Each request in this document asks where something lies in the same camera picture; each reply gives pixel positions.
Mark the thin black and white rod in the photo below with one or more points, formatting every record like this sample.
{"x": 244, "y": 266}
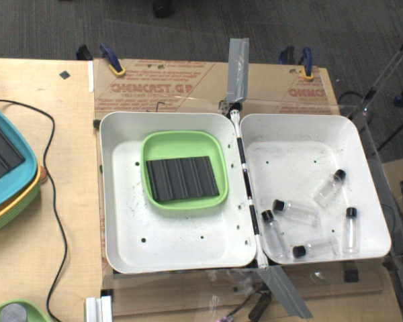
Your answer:
{"x": 242, "y": 156}

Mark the green plate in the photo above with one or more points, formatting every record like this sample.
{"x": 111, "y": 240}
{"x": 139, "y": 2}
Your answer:
{"x": 37, "y": 312}
{"x": 184, "y": 144}
{"x": 23, "y": 215}

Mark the brown cardboard board red print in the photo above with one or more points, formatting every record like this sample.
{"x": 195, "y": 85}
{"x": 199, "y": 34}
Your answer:
{"x": 188, "y": 86}

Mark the clear plastic bottle black cap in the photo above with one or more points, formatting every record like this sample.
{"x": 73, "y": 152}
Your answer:
{"x": 317, "y": 246}
{"x": 329, "y": 188}
{"x": 299, "y": 212}
{"x": 274, "y": 235}
{"x": 351, "y": 233}

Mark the blue plate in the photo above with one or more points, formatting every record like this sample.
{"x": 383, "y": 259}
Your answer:
{"x": 18, "y": 139}

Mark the yellow plate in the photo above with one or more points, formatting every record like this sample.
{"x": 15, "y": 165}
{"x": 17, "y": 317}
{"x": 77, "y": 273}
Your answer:
{"x": 23, "y": 202}

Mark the black ribbed rectangular insert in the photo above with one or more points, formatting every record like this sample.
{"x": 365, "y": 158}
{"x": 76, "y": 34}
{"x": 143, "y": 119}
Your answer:
{"x": 183, "y": 178}
{"x": 0, "y": 153}

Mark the white plastic tray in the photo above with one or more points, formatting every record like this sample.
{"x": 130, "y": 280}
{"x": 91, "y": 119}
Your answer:
{"x": 289, "y": 159}
{"x": 174, "y": 240}

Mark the grey metal cylinder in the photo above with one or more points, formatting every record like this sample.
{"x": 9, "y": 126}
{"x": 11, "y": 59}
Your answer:
{"x": 13, "y": 313}

